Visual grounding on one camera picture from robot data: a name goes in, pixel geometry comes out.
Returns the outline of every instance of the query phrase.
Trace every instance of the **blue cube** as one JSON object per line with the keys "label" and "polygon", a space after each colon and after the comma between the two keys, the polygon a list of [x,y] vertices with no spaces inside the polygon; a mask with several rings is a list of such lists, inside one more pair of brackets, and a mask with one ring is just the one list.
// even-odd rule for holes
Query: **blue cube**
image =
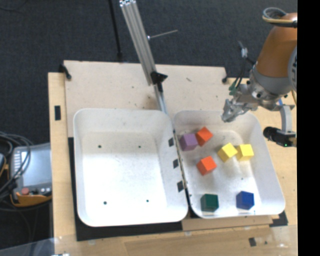
{"label": "blue cube", "polygon": [[241,191],[236,195],[236,207],[249,210],[255,205],[255,196],[253,193]]}

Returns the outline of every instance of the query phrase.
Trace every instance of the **green cube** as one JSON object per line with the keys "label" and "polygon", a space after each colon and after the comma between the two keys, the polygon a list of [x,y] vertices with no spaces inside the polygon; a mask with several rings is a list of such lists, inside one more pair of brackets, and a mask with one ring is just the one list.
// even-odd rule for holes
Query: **green cube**
{"label": "green cube", "polygon": [[219,200],[216,194],[204,194],[200,200],[203,212],[214,212],[219,208]]}

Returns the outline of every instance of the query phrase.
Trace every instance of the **dark gray carpet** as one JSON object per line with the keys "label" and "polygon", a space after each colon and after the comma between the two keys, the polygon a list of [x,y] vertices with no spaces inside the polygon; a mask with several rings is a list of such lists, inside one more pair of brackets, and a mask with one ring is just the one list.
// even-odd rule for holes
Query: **dark gray carpet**
{"label": "dark gray carpet", "polygon": [[[4,10],[21,4],[15,11]],[[150,41],[156,64],[225,67],[231,77],[241,67],[237,41],[247,47],[252,60],[259,55],[272,28],[262,20],[265,8],[298,11],[298,0],[137,0],[137,4],[148,35],[178,30]],[[122,60],[137,63],[119,1],[114,0],[113,7]],[[48,72],[57,72],[63,60],[118,61],[109,3],[0,0],[0,8],[0,131],[25,136],[35,144],[48,142]],[[3,225],[3,214],[0,248],[16,245],[17,234],[18,244],[25,243],[19,215]],[[12,239],[3,240],[7,234]]]}

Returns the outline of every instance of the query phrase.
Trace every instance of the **small screen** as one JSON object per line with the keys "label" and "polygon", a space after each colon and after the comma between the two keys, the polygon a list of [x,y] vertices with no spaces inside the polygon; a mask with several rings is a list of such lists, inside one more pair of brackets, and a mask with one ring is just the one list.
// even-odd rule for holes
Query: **small screen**
{"label": "small screen", "polygon": [[[26,151],[21,152],[21,163],[23,163],[26,156]],[[52,174],[50,149],[32,150],[29,164],[22,177],[24,187],[51,183]]]}

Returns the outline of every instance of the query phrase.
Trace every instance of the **yellow cube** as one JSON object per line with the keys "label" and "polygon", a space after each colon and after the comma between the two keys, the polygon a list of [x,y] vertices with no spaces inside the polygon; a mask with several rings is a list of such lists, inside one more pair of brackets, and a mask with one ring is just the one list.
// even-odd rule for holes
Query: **yellow cube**
{"label": "yellow cube", "polygon": [[241,144],[236,147],[236,150],[238,151],[236,154],[238,161],[247,161],[255,155],[251,144]]}
{"label": "yellow cube", "polygon": [[228,159],[232,158],[238,153],[236,148],[229,142],[224,145],[219,151],[218,156],[222,159],[223,162],[226,162]]}

